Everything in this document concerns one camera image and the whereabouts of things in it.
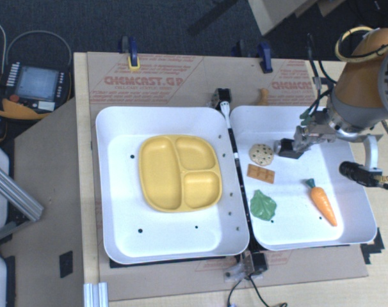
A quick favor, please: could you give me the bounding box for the orange rectangular wafer biscuit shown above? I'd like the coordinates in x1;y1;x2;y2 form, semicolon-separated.
247;164;275;184

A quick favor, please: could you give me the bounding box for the yellow divided plate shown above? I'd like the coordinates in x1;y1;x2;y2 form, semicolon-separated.
138;134;223;213

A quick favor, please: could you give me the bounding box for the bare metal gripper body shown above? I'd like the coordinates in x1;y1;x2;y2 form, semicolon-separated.
293;110;339;153

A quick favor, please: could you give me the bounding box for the white plastic tray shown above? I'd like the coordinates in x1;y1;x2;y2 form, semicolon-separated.
95;106;250;265
229;105;378;251

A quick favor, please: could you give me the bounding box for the beige chocolate chip biscuit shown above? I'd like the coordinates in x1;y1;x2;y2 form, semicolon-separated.
248;143;275;166

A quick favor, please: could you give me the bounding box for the brown cardboard board red print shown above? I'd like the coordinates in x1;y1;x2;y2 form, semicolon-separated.
86;51;369;302

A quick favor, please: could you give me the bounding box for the green lettuce leaf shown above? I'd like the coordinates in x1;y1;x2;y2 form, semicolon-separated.
250;189;277;221

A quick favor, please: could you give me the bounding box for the orange carrot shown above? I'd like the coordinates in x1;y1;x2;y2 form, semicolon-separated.
305;178;338;227

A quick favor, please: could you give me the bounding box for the black cylinder on white bracket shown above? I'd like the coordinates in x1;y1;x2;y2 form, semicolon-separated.
336;129;384;188

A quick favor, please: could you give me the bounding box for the thin black and white rod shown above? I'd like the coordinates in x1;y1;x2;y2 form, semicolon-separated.
219;102;256;253

